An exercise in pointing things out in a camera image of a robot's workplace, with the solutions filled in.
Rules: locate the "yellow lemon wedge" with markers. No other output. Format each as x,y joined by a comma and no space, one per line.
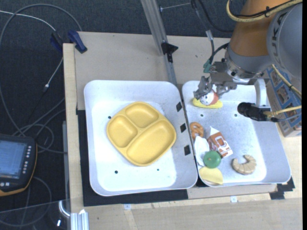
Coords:
211,175

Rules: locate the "black cylinder on white bracket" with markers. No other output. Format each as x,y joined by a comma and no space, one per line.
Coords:
250,111

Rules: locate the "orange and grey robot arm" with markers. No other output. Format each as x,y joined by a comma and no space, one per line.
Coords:
251,32

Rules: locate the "blue printed cardboard box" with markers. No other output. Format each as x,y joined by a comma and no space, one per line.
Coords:
285,99

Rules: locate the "yellow divided plate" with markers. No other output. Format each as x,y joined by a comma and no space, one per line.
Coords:
141,134

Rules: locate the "orange and white carton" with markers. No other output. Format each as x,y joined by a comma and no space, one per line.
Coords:
221,142

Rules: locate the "brown cardboard board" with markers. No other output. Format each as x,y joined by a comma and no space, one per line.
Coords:
124,59

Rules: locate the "orange and white small bottle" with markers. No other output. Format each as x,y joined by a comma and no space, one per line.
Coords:
210,99

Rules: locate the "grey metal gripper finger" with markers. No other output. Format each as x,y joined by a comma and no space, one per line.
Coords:
224,88
203,87

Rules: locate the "white packet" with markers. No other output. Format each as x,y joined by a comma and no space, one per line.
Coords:
200,147

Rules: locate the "white plastic tray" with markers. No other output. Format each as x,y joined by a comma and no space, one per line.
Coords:
242,133
134,178

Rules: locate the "green apple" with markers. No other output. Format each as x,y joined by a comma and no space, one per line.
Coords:
212,159

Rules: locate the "brown pretzel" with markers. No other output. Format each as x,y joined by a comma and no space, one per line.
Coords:
193,128

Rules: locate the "tan croissant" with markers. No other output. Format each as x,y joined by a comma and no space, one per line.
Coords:
244,168

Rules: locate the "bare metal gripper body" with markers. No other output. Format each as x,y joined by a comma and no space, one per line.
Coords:
223,74

